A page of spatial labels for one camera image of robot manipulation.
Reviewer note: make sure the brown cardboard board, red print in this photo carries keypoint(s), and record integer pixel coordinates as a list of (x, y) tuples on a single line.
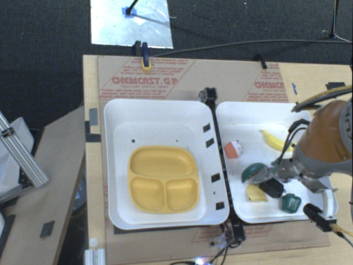
[(171, 79)]

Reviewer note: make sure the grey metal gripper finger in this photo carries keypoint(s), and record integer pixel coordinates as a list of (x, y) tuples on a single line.
[(261, 175)]

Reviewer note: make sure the yellow wedge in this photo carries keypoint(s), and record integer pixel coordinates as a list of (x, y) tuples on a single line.
[(255, 194)]

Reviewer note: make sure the yellow banana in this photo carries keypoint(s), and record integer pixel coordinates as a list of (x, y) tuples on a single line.
[(273, 142)]

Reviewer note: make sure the dark green half avocado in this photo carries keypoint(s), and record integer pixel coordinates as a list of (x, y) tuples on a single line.
[(249, 170)]

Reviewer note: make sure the orange and white carton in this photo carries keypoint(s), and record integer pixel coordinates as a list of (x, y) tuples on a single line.
[(232, 150)]

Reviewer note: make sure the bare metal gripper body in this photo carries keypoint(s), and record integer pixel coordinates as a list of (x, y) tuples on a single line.
[(289, 170)]

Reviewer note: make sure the thin black rod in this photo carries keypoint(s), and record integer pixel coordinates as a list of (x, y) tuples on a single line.
[(220, 148)]

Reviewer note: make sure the yellow divided plate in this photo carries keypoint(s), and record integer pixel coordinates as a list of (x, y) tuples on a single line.
[(162, 181)]

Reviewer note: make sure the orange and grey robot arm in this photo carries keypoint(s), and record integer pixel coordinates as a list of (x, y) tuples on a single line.
[(320, 131)]

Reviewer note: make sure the black rectangular block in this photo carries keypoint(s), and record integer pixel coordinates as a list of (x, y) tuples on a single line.
[(273, 189)]

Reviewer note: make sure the white plastic tray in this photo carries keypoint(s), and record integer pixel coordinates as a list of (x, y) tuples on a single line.
[(242, 114), (121, 203)]

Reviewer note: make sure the black cylinder on white bracket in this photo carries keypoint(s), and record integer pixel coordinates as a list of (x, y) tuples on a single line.
[(317, 215)]

